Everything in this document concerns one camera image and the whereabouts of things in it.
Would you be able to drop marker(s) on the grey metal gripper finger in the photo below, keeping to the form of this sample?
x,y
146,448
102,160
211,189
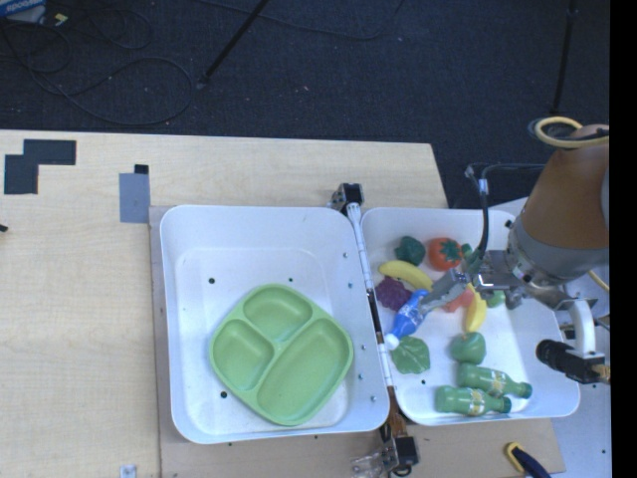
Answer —
x,y
440,303
450,281

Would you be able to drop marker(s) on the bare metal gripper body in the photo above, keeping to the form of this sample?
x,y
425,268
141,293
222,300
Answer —
x,y
497,269

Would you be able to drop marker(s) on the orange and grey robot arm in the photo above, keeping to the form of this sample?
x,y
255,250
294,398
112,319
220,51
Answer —
x,y
562,217

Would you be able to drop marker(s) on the orange carrot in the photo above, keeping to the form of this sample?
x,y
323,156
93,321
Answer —
x,y
460,303

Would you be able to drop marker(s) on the red tomato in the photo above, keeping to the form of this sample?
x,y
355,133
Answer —
x,y
443,254

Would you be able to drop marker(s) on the small green round toy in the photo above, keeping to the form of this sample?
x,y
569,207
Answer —
x,y
496,299

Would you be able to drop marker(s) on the blue bottle with white cap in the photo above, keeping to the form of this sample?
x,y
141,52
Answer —
x,y
407,319

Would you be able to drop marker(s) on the yellow banana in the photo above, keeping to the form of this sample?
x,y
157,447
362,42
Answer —
x,y
405,272
476,314

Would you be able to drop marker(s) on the green broccoli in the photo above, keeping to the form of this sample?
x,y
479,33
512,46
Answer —
x,y
410,250

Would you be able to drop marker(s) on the purple grapes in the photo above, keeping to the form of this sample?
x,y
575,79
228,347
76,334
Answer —
x,y
390,294

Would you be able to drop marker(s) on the green apple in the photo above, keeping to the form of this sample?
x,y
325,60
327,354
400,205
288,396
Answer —
x,y
468,348

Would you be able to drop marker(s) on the green lettuce leaf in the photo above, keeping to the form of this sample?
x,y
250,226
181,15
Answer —
x,y
412,355

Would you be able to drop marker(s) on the thin black and white rod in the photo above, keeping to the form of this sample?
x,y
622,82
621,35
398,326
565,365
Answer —
x,y
368,279

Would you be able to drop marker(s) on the green bottle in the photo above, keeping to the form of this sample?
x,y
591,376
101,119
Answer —
x,y
488,379
468,400

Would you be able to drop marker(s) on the white plastic tray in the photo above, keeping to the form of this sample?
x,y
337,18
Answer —
x,y
199,247
537,396

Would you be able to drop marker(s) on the green divided plate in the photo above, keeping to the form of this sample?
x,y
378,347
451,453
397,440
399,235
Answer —
x,y
298,366

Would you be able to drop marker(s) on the black cylinder on white bracket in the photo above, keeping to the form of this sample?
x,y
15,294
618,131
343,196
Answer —
x,y
567,359

